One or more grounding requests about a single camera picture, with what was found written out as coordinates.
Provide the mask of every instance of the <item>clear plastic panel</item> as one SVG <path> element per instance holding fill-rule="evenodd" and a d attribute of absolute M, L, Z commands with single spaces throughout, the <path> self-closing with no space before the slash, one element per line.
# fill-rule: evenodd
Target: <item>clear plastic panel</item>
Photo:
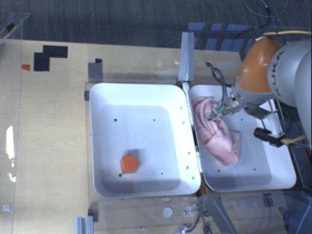
<path fill-rule="evenodd" d="M 212 233 L 311 233 L 312 197 L 303 191 L 205 195 Z"/>
<path fill-rule="evenodd" d="M 89 82 L 175 84 L 180 65 L 180 49 L 116 45 L 89 45 Z M 211 62 L 227 81 L 233 82 L 240 68 L 238 52 L 195 50 L 195 84 L 217 84 L 210 69 Z M 97 65 L 102 67 L 96 77 Z"/>
<path fill-rule="evenodd" d="M 28 16 L 28 14 L 0 16 L 0 226 L 2 234 L 12 233 L 13 225 L 21 95 L 21 24 Z"/>

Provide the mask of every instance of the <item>cable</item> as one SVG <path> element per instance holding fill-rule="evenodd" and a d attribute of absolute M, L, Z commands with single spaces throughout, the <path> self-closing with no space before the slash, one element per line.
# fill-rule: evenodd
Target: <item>cable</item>
<path fill-rule="evenodd" d="M 207 67 L 211 68 L 211 72 L 212 72 L 215 80 L 222 85 L 222 100 L 221 100 L 221 102 L 224 102 L 228 97 L 228 92 L 226 90 L 226 87 L 231 86 L 231 85 L 229 85 L 225 82 L 224 76 L 219 69 L 213 67 L 210 62 L 207 62 L 206 65 L 207 65 Z"/>
<path fill-rule="evenodd" d="M 186 233 L 192 232 L 192 231 L 195 229 L 195 227 L 197 226 L 197 224 L 198 224 L 198 222 L 199 222 L 200 216 L 201 216 L 201 214 L 198 214 L 198 217 L 197 217 L 197 219 L 196 219 L 196 222 L 195 222 L 194 226 L 191 227 L 190 229 L 187 229 L 187 230 L 185 231 Z"/>
<path fill-rule="evenodd" d="M 299 137 L 297 137 L 297 138 L 294 138 L 294 139 L 284 138 L 284 139 L 281 140 L 281 142 L 282 142 L 283 144 L 285 144 L 286 146 L 288 146 L 288 145 L 290 145 L 290 144 L 294 144 L 294 143 L 297 142 L 297 141 L 304 140 L 305 138 L 306 138 L 305 135 L 301 135 L 301 136 L 299 136 Z"/>
<path fill-rule="evenodd" d="M 201 214 L 201 219 L 203 220 L 204 227 L 207 227 L 206 222 L 204 220 L 204 214 Z"/>
<path fill-rule="evenodd" d="M 280 36 L 280 35 L 291 35 L 291 34 L 300 34 L 300 35 L 309 35 L 311 36 L 312 33 L 310 31 L 304 30 L 285 30 L 285 31 L 272 31 L 263 33 L 263 36 Z"/>
<path fill-rule="evenodd" d="M 262 216 L 261 216 L 261 220 L 260 220 L 260 223 L 259 223 L 259 225 L 258 225 L 258 227 L 257 227 L 257 229 L 254 231 L 254 233 L 257 233 L 258 231 L 259 231 L 259 229 L 261 228 L 261 226 L 262 226 L 262 224 L 263 224 L 263 220 L 264 220 L 264 213 L 265 213 L 265 210 L 266 210 L 266 205 L 265 205 L 265 201 L 264 201 L 264 197 L 263 197 L 264 195 L 262 195 L 262 203 L 263 203 L 263 205 L 262 205 Z M 268 199 L 265 197 L 265 199 L 267 200 L 267 202 L 268 202 L 268 204 L 269 204 L 269 206 L 268 206 L 268 208 L 269 208 L 269 222 L 268 222 L 268 225 L 267 225 L 267 227 L 265 228 L 265 229 L 268 229 L 269 228 L 269 226 L 270 226 L 270 224 L 271 224 L 271 218 L 272 218 L 272 212 L 271 212 L 271 205 L 270 205 L 270 202 L 268 201 Z"/>
<path fill-rule="evenodd" d="M 265 8 L 268 8 L 268 7 L 269 7 L 269 6 L 265 3 L 264 0 L 259 0 L 259 1 L 261 1 L 261 2 L 264 4 Z M 286 8 L 287 8 L 287 4 L 288 4 L 288 0 L 286 0 L 285 6 L 284 6 L 284 9 L 282 10 L 282 12 L 278 13 L 277 15 L 274 15 L 274 16 L 271 16 L 271 15 L 264 16 L 264 15 L 261 15 L 261 14 L 255 12 L 255 11 L 253 11 L 253 10 L 247 5 L 247 0 L 245 0 L 245 6 L 247 7 L 247 9 L 249 9 L 250 12 L 252 12 L 253 14 L 255 14 L 255 15 L 257 15 L 257 16 L 260 16 L 260 17 L 263 17 L 263 18 L 276 18 L 276 17 L 282 15 L 282 14 L 284 13 L 284 11 L 286 10 Z"/>
<path fill-rule="evenodd" d="M 268 15 L 271 14 L 271 13 L 270 13 L 270 8 L 269 8 L 269 7 L 266 7 L 265 10 L 266 10 L 266 12 L 268 13 Z M 233 40 L 236 40 L 239 36 L 241 36 L 242 34 L 245 34 L 245 33 L 248 32 L 248 31 L 252 31 L 252 30 L 264 28 L 265 26 L 267 26 L 267 25 L 270 23 L 270 21 L 271 21 L 271 17 L 269 17 L 268 21 L 267 21 L 265 24 L 263 24 L 263 25 L 261 25 L 261 26 L 259 26 L 259 27 L 254 27 L 254 28 L 251 28 L 251 29 L 247 29 L 247 30 L 244 30 L 244 31 L 238 33 L 238 34 L 234 37 Z"/>

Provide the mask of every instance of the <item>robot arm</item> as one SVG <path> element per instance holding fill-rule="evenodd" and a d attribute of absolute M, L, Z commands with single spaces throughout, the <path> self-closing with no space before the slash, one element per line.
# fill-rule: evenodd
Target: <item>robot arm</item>
<path fill-rule="evenodd" d="M 259 38 L 247 53 L 222 110 L 218 108 L 212 119 L 241 109 L 258 119 L 273 119 L 271 112 L 259 107 L 273 98 L 298 109 L 311 147 L 311 39 L 283 46 Z"/>

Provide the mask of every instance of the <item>orange block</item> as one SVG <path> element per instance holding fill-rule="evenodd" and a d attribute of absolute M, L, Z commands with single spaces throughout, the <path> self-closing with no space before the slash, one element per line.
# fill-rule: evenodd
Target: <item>orange block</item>
<path fill-rule="evenodd" d="M 22 64 L 21 66 L 22 70 L 25 70 L 25 71 L 30 71 L 30 65 L 29 64 Z"/>
<path fill-rule="evenodd" d="M 137 157 L 135 155 L 123 156 L 120 165 L 122 174 L 133 174 L 137 171 Z"/>

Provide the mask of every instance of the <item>white plastic tray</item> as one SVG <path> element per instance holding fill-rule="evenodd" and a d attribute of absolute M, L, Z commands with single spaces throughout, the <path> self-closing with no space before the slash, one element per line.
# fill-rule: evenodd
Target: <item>white plastic tray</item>
<path fill-rule="evenodd" d="M 212 85 L 191 88 L 191 101 L 200 96 L 213 97 L 218 103 L 222 88 Z M 262 107 L 269 110 L 266 104 Z M 287 189 L 294 186 L 296 174 L 288 148 L 276 148 L 254 137 L 254 129 L 263 127 L 260 120 L 246 114 L 244 110 L 223 119 L 229 129 L 240 132 L 240 157 L 232 166 L 218 165 L 203 143 L 198 141 L 204 177 L 210 188 L 219 192 L 234 192 Z"/>
<path fill-rule="evenodd" d="M 200 186 L 184 92 L 173 85 L 100 83 L 90 91 L 94 186 L 104 197 L 187 195 Z M 121 173 L 124 155 L 138 170 Z"/>

